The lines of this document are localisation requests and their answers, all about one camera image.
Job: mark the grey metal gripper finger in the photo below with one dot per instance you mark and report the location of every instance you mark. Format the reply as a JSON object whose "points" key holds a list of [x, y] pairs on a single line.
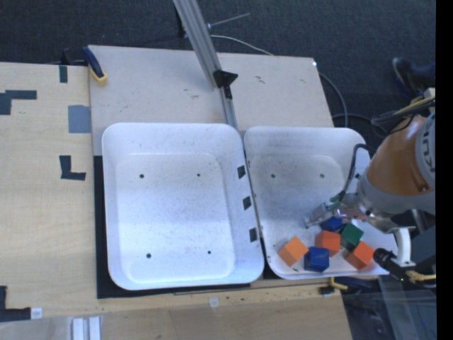
{"points": [[318, 216]]}

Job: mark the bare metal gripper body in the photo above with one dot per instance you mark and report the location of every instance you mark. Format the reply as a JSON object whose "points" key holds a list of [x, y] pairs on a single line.
{"points": [[354, 207]]}

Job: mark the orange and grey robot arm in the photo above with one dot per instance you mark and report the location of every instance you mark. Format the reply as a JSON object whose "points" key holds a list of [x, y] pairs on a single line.
{"points": [[396, 165]]}

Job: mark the blue cube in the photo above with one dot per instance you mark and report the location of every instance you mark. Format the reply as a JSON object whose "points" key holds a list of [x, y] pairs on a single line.
{"points": [[316, 259], [332, 224]]}

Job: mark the orange cube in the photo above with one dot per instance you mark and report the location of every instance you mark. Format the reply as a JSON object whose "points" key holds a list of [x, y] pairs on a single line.
{"points": [[293, 250], [328, 241], [361, 255]]}

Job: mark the green cube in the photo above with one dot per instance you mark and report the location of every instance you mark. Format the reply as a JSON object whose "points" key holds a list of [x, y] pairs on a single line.
{"points": [[351, 235]]}

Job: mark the white plastic tray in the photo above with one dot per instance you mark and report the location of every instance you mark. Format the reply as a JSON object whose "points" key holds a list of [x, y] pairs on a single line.
{"points": [[290, 190], [177, 207]]}

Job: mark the person's foot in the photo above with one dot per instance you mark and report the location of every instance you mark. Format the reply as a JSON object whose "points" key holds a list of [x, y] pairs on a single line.
{"points": [[412, 74]]}

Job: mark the pale wood board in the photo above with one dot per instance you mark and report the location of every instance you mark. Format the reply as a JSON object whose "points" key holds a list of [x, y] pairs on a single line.
{"points": [[155, 90]]}

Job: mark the black cylinder on white bracket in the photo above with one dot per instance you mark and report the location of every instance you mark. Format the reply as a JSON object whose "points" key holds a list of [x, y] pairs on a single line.
{"points": [[387, 259]]}

